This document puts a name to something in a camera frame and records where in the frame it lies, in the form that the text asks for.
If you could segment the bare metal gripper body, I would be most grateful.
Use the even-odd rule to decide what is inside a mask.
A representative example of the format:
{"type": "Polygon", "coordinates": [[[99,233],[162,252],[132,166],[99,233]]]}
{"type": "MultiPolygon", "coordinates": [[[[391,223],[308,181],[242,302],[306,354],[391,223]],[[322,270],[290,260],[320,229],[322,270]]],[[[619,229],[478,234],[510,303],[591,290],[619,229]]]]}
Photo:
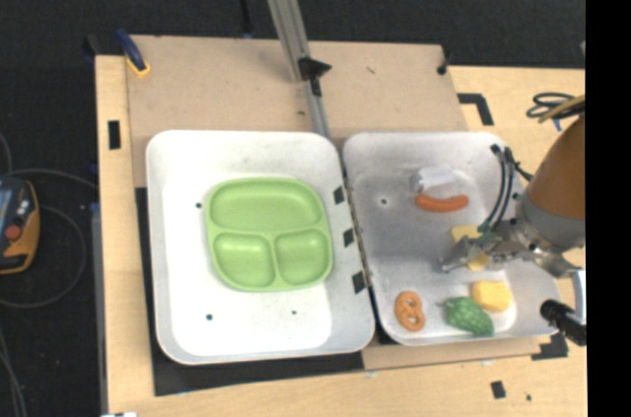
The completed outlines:
{"type": "Polygon", "coordinates": [[[538,245],[527,237],[527,225],[518,218],[499,222],[491,231],[485,253],[495,263],[513,259],[535,261],[538,245]]]}

